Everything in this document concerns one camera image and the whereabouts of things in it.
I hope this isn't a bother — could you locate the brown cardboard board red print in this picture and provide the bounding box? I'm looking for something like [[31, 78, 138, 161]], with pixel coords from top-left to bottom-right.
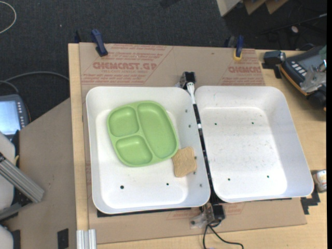
[[78, 42, 308, 245]]

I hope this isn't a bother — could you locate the tan toy bread slice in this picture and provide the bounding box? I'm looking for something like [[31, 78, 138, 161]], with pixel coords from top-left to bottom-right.
[[171, 146, 198, 178]]

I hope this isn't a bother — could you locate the white plastic tray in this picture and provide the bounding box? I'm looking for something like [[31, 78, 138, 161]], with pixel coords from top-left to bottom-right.
[[193, 85, 315, 204], [85, 86, 212, 215]]

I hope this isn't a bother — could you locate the green divided plate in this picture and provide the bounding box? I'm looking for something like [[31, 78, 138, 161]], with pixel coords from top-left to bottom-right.
[[106, 100, 180, 168]]

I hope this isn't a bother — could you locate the black block with thin wires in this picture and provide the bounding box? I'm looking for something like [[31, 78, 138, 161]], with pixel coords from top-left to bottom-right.
[[181, 71, 196, 88], [190, 203, 226, 229]]

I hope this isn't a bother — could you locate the small white can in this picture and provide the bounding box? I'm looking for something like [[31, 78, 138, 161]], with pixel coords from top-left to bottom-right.
[[311, 169, 327, 193]]

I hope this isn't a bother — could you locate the thin black and white rod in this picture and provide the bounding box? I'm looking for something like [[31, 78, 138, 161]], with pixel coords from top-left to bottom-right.
[[186, 82, 216, 205]]

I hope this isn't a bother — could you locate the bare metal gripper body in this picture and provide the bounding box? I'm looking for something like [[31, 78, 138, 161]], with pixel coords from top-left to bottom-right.
[[300, 60, 327, 93]]

